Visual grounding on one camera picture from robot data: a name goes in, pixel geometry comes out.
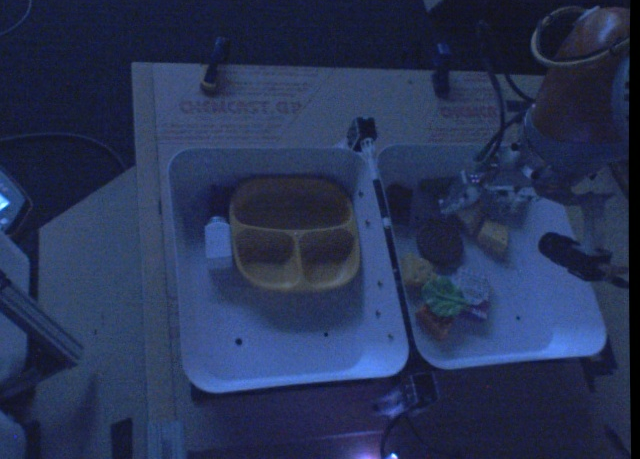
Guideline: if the thin black and white rod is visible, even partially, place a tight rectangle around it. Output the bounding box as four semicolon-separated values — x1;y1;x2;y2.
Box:
363;138;417;348

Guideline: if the dark grey block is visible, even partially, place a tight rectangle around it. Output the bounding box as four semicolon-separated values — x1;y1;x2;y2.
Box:
414;178;451;221

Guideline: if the yellow cheese wedge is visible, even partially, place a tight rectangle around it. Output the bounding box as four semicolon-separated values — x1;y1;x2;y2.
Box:
476;220;511;260

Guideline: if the purple small packet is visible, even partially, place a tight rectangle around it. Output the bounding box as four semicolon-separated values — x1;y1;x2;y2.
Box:
462;299;492;323

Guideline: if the orange red toy food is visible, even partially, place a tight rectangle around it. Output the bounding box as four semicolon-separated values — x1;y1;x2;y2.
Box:
414;304;454;341

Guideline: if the dark brown cube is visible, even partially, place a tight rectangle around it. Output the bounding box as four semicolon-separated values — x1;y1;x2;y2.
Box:
385;182;414;224

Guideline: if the dark round biscuit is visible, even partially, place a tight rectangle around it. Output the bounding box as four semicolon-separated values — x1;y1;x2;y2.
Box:
415;217;465;269

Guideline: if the small white bottle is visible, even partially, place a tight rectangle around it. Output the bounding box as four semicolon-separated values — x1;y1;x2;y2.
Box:
203;215;235;272

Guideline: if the black block with thin wires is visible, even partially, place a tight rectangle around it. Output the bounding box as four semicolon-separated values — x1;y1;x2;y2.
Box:
346;116;379;152
398;371;441;409

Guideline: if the black cylinder on white bracket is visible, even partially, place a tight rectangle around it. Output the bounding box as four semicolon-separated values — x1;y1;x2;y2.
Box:
537;195;629;289

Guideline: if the brown cardboard board red print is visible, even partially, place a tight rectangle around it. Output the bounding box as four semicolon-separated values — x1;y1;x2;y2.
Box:
130;61;631;459

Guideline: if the white plastic tray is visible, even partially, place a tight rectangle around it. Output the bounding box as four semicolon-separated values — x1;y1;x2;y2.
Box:
375;143;609;371
167;146;410;394

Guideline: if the yellow toy food lump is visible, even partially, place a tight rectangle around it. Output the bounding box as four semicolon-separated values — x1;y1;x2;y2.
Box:
400;252;437;289

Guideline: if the clear crinkled packet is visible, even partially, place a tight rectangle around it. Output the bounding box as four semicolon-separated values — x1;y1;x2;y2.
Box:
452;266;492;306

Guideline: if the green lettuce leaf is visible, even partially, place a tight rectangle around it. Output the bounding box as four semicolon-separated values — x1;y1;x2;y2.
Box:
420;276;470;319

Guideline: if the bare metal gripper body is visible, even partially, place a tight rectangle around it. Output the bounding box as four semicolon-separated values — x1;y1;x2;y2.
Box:
463;159;602;219

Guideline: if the yellow divided plate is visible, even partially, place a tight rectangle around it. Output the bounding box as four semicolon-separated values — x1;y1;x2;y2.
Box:
228;176;362;294

